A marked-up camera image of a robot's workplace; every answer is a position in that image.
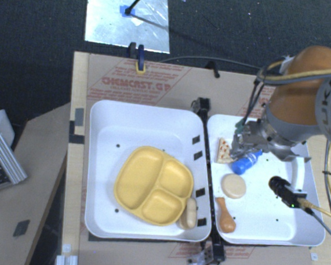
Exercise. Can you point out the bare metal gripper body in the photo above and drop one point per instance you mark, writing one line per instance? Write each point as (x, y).
(258, 136)

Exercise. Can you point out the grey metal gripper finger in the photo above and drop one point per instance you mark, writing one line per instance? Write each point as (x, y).
(247, 153)
(235, 150)

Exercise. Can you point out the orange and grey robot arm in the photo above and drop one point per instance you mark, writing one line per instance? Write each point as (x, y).
(300, 92)

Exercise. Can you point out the toy pizza slice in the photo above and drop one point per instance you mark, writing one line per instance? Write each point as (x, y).
(223, 152)

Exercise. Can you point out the blue bottle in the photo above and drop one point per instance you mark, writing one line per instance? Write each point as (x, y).
(242, 165)

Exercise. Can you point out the thin black rod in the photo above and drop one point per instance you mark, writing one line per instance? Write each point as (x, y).
(208, 168)

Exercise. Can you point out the beige round biscuit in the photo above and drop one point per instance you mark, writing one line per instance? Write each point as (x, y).
(233, 186)

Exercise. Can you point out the white plastic tray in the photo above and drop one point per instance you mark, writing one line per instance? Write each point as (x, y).
(265, 214)
(143, 121)

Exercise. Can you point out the brown toy chicken drumstick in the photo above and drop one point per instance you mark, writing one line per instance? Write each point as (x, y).
(227, 220)

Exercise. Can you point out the beige toy bread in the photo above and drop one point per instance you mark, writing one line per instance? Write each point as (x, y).
(189, 215)

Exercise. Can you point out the yellow divided plate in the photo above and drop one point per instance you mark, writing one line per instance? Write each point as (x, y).
(146, 182)

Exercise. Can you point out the brown cardboard board red print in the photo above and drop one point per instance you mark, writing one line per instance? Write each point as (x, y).
(153, 259)

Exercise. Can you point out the black cylinder on white bracket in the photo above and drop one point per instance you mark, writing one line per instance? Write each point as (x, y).
(286, 191)

